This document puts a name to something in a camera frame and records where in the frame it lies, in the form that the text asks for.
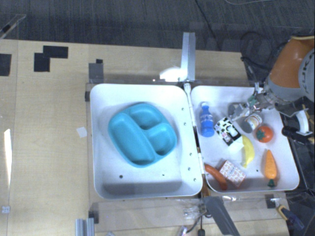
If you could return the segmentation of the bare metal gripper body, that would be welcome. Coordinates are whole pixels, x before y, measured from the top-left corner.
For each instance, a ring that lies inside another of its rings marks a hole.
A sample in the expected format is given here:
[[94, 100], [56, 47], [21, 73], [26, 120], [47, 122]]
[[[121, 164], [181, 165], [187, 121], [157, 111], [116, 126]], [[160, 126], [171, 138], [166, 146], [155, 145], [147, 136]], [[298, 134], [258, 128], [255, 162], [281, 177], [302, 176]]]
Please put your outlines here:
[[277, 100], [278, 99], [272, 93], [263, 91], [261, 93], [254, 93], [251, 95], [244, 103], [244, 107], [250, 113], [260, 113], [265, 109], [274, 108]]

